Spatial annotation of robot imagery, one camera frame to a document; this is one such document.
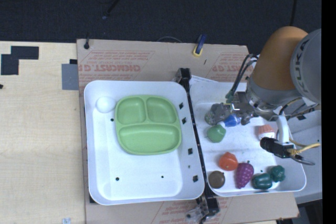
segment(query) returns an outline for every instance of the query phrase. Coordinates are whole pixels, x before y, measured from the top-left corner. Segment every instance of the white egg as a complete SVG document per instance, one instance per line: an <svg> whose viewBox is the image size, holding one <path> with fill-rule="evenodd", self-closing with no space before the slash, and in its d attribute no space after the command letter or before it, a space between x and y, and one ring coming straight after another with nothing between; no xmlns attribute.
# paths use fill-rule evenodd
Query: white egg
<svg viewBox="0 0 336 224"><path fill-rule="evenodd" d="M100 113L108 113L116 107L116 101L111 97L101 97L97 100L96 107Z"/></svg>

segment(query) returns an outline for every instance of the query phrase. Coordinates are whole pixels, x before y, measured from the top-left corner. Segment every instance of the white tray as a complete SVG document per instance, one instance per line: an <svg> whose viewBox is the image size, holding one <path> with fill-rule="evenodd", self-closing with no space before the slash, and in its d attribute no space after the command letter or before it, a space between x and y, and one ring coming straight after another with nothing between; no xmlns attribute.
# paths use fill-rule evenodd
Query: white tray
<svg viewBox="0 0 336 224"><path fill-rule="evenodd" d="M219 189L211 188L219 196L237 196L261 193L274 193L282 191L300 191L306 185L306 175L302 164L290 158L276 157L260 147L260 140L257 135L258 127L270 124L275 131L275 122L267 122L261 117L252 118L247 125L226 127L226 134L219 143L213 143L207 138L206 132L211 127L204 120L204 115L210 110L214 103L225 102L225 95L231 89L233 83L227 82L196 82L192 84L190 96L194 111L198 137L205 162L207 175L215 170L224 172L225 184ZM237 91L245 91L246 83L240 83ZM273 183L268 190L256 190L252 187L251 181L241 189L235 186L235 171L224 171L218 165L218 160L225 152L236 155L239 162L250 161L255 174L264 173L267 168L274 165L281 165L285 168L286 179L282 182Z"/></svg>
<svg viewBox="0 0 336 224"><path fill-rule="evenodd" d="M119 145L114 109L97 110L97 100L139 94L169 99L181 120L182 141L177 149L159 155L132 155ZM184 88L176 82L93 81L85 87L89 191L102 205L196 199L204 177Z"/></svg>

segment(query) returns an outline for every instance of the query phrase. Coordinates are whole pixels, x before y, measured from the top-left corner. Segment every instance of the toy bell pepper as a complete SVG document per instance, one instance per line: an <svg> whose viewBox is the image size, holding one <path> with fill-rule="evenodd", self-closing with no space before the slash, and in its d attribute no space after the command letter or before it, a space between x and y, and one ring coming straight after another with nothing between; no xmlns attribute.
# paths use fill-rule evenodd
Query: toy bell pepper
<svg viewBox="0 0 336 224"><path fill-rule="evenodd" d="M252 179L252 185L256 189L269 189L272 186L272 179L269 173L256 175Z"/></svg>
<svg viewBox="0 0 336 224"><path fill-rule="evenodd" d="M281 165L274 166L270 169L269 174L274 182L281 182L285 179L285 169Z"/></svg>

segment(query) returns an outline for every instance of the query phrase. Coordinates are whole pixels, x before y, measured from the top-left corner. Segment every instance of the purple grape bunch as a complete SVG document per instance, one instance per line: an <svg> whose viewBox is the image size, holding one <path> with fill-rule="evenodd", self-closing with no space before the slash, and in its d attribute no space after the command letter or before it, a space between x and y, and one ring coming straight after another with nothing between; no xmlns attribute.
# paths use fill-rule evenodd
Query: purple grape bunch
<svg viewBox="0 0 336 224"><path fill-rule="evenodd" d="M244 188L251 180L254 174L254 168L249 162L239 163L236 169L236 186Z"/></svg>

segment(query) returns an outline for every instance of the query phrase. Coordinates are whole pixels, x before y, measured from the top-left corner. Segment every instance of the green plate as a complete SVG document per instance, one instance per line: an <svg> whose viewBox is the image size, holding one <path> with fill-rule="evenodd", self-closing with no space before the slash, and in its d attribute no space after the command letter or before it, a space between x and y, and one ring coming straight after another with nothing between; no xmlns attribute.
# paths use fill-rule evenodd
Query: green plate
<svg viewBox="0 0 336 224"><path fill-rule="evenodd" d="M175 150L182 132L175 106L157 95L132 95L116 106L115 126L121 147L130 154L153 155Z"/></svg>

